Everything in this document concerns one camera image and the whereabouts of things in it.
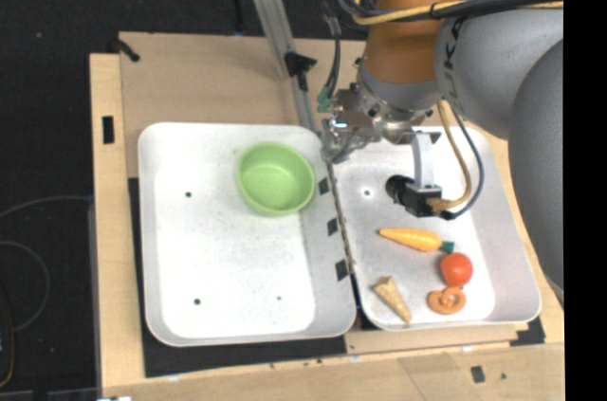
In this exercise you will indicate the beige toy ice cream cone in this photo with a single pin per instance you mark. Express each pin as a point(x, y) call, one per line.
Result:
point(391, 297)

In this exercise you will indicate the orange toy pretzel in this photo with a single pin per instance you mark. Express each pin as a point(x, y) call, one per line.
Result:
point(434, 302)

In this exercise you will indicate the red toy tomato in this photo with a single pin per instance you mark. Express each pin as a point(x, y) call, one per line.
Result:
point(456, 269)

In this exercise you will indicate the brown flat board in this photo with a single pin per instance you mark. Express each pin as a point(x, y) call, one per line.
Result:
point(199, 81)

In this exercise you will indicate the orange toy carrot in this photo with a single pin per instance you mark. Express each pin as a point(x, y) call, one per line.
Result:
point(412, 239)

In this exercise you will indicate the white plastic tray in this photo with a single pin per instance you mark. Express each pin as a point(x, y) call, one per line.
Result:
point(227, 257)
point(379, 209)

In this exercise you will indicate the black cylinder on white bracket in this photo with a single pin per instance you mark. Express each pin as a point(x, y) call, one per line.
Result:
point(422, 195)

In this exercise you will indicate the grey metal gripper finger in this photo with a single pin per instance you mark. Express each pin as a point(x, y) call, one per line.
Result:
point(332, 145)
point(355, 140)

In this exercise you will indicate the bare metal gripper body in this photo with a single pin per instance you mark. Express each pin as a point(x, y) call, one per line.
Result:
point(367, 117)

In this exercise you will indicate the green bowl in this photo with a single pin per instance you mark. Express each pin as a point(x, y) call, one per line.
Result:
point(276, 181)

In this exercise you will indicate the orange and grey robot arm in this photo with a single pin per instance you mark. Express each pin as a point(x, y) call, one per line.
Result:
point(493, 58)

